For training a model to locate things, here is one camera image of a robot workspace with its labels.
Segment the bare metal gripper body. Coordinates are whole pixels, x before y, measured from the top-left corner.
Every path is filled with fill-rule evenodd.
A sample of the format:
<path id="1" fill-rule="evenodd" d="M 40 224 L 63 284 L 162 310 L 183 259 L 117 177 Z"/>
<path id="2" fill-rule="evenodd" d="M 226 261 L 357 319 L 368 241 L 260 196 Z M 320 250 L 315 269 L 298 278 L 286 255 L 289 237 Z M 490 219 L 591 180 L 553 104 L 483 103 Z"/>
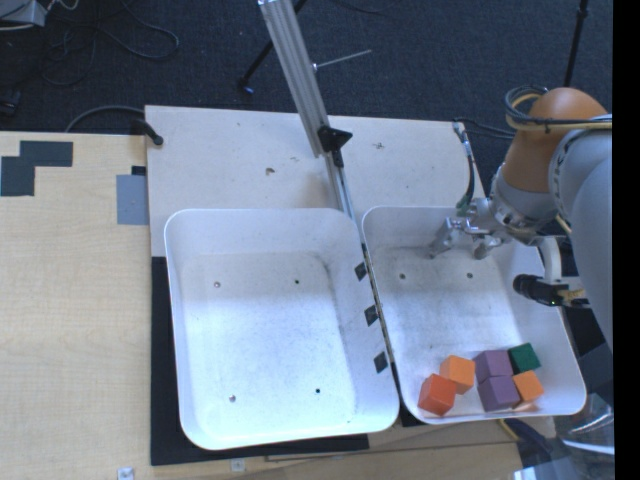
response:
<path id="1" fill-rule="evenodd" d="M 529 244 L 539 223 L 498 196 L 474 198 L 466 211 L 463 230 L 485 241 L 506 243 L 517 240 Z"/>

